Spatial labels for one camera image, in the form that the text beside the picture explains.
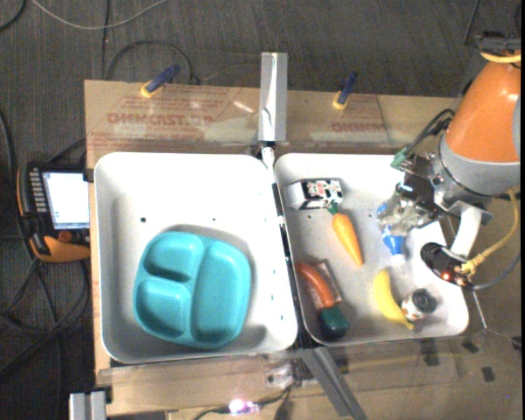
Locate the dark green cube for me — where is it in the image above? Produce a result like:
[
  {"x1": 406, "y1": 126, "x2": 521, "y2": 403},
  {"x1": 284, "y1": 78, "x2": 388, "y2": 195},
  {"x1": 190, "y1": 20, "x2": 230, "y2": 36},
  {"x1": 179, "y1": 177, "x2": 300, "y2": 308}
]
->
[{"x1": 318, "y1": 305, "x2": 351, "y2": 342}]

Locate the small white and orange can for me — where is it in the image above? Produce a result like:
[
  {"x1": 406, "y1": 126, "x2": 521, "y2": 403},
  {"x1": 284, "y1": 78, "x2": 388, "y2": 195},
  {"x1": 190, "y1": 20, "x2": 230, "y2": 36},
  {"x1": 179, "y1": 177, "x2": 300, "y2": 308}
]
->
[{"x1": 400, "y1": 288, "x2": 439, "y2": 323}]

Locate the orange carrot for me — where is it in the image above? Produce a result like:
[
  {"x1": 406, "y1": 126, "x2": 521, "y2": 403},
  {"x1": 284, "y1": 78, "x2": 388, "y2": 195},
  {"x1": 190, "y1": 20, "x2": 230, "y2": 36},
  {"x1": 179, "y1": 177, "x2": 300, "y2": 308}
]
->
[{"x1": 325, "y1": 202, "x2": 365, "y2": 268}]

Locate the red sausage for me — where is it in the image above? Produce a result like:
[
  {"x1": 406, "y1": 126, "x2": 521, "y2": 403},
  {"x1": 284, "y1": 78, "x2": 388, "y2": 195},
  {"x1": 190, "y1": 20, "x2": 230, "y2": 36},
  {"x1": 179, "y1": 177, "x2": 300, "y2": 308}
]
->
[{"x1": 295, "y1": 261, "x2": 337, "y2": 310}]

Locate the blue divided plate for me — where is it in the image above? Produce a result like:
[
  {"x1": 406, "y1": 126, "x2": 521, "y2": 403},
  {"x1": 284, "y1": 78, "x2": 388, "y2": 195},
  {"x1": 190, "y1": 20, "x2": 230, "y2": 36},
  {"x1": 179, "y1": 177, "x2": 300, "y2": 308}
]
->
[{"x1": 132, "y1": 230, "x2": 253, "y2": 352}]

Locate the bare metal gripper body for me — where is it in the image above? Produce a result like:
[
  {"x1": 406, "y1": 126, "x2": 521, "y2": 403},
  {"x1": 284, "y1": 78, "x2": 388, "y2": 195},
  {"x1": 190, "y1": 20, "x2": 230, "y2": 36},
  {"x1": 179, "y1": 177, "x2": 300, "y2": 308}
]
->
[{"x1": 396, "y1": 151, "x2": 469, "y2": 219}]

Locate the black cylinder on white bracket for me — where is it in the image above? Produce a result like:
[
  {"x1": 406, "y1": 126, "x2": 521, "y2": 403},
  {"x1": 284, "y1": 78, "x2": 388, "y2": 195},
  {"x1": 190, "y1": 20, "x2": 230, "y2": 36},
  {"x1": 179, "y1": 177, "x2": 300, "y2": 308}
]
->
[{"x1": 419, "y1": 206, "x2": 484, "y2": 286}]

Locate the white cow print carton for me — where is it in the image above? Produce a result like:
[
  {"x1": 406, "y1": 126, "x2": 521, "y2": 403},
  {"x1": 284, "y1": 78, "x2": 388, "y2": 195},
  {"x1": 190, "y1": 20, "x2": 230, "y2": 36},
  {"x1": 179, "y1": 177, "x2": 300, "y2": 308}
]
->
[{"x1": 281, "y1": 178, "x2": 345, "y2": 212}]

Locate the yellow banana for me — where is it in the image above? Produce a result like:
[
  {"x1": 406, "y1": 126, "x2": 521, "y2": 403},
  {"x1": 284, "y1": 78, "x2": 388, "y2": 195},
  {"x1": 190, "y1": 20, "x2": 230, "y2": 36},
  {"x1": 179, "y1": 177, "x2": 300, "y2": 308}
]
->
[{"x1": 372, "y1": 268, "x2": 417, "y2": 332}]

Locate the white plastic tray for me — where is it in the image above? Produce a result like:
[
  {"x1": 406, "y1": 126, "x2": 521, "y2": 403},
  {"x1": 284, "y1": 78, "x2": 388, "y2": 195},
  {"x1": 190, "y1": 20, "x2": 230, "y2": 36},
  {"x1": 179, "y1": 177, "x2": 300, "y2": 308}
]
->
[
  {"x1": 273, "y1": 152, "x2": 471, "y2": 347},
  {"x1": 93, "y1": 151, "x2": 299, "y2": 365}
]

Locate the brown cardboard board red print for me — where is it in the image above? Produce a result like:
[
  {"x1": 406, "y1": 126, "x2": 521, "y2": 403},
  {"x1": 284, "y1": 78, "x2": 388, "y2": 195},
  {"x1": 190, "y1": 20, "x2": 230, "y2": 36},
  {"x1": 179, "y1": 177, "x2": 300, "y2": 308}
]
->
[{"x1": 83, "y1": 79, "x2": 491, "y2": 416}]

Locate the blue and white bottle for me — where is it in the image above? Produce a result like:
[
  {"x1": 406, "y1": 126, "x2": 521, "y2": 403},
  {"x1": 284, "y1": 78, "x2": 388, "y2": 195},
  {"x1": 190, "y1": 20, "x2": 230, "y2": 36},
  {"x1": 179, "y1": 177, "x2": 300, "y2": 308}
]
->
[{"x1": 377, "y1": 203, "x2": 409, "y2": 267}]

